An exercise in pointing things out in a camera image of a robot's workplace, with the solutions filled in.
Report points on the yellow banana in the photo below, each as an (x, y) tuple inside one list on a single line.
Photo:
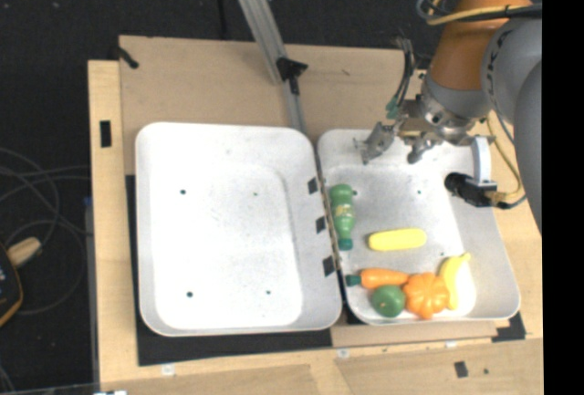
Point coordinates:
[(451, 277)]

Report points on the orange pumpkin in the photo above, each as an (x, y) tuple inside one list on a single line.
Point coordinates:
[(426, 295)]

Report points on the pale wood board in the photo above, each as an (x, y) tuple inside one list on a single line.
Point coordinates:
[(205, 83)]

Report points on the orange carrot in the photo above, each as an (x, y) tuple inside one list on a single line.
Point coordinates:
[(381, 277)]

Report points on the green round fruit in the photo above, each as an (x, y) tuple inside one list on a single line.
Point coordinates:
[(388, 301)]

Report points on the green plastic bottle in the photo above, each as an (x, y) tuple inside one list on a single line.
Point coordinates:
[(343, 213)]

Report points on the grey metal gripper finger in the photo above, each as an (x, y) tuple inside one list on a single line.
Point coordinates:
[(376, 143), (417, 150)]

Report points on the black cylinder on white bracket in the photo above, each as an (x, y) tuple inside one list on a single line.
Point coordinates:
[(474, 183)]

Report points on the yellow corn cob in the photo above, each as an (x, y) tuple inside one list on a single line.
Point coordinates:
[(397, 239)]

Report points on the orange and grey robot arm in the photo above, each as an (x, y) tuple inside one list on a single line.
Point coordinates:
[(474, 51)]

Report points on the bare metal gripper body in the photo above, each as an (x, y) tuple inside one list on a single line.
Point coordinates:
[(433, 121)]

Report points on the white plastic tray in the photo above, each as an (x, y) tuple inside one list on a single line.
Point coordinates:
[(228, 229), (401, 201)]

